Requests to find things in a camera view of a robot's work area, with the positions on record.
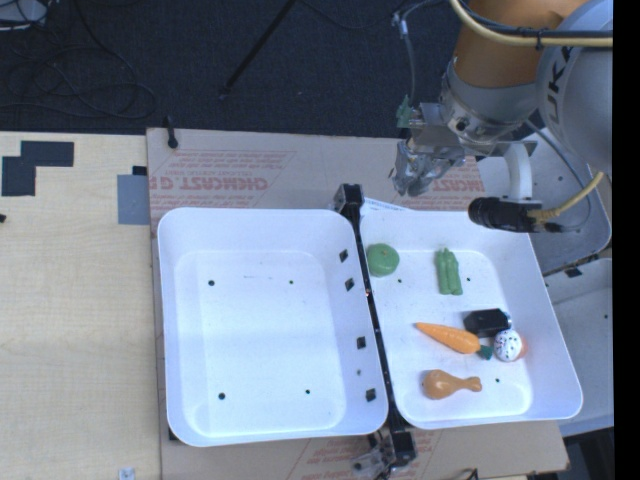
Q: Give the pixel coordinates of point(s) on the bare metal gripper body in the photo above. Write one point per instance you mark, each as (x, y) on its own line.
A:
(440, 135)

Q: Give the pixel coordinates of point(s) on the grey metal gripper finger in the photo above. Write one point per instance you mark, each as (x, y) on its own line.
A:
(434, 174)
(404, 170)

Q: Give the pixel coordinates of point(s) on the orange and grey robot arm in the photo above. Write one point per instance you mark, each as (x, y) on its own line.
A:
(505, 33)

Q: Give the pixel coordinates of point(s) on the green round toy fruit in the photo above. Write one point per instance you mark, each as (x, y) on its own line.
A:
(382, 260)

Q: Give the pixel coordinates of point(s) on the green toy asparagus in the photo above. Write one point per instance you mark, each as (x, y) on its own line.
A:
(448, 273)

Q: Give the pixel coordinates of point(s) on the brown cardboard board, red print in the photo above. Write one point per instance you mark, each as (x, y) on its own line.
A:
(260, 178)

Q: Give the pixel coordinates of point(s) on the small black box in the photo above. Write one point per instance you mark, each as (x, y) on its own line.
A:
(485, 322)

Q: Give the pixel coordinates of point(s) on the orange toy carrot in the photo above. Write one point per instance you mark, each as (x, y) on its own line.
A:
(450, 337)

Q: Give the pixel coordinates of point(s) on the white speckled toy doughnut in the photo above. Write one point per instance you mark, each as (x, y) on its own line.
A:
(508, 346)

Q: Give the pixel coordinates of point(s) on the brown toy chicken drumstick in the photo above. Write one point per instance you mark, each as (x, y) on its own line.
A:
(442, 384)

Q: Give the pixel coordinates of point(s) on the white plastic tray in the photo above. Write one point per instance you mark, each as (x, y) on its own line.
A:
(450, 408)
(260, 328)

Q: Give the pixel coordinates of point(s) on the black cylinder on white bracket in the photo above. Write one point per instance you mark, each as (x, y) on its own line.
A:
(502, 214)

